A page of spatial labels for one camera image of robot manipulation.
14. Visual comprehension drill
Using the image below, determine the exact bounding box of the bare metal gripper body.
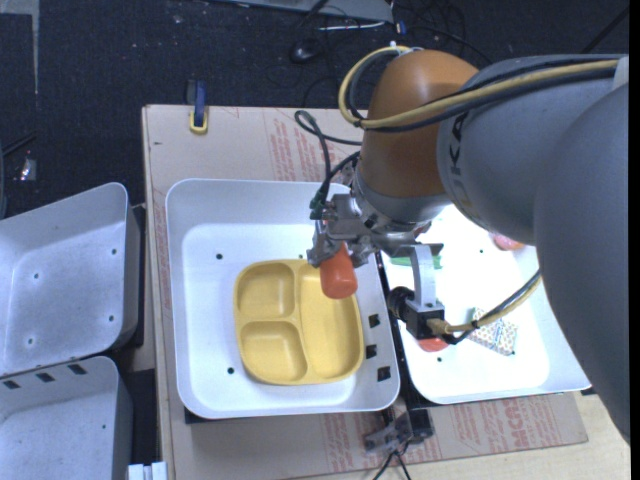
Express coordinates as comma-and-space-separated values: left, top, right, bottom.
314, 193, 433, 262

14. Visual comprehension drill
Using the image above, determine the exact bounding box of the orange toy carrot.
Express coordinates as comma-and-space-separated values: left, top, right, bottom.
319, 244, 359, 301

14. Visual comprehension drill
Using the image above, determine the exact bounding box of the yellow divided plate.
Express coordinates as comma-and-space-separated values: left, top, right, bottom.
232, 258, 366, 386

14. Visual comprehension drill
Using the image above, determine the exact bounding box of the white plastic tray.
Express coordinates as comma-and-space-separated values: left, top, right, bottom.
378, 202, 594, 406
164, 177, 402, 421

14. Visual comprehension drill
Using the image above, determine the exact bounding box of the brown cardboard board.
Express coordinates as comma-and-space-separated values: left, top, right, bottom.
141, 103, 590, 480

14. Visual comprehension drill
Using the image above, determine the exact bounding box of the pink and red toy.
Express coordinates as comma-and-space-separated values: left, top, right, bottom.
491, 231, 526, 253

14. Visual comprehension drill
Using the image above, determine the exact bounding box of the orange patterned white packet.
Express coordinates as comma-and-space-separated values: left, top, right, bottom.
466, 306, 520, 357

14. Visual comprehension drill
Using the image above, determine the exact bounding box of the black cylinder on white bracket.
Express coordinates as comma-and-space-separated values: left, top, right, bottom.
387, 242, 447, 341

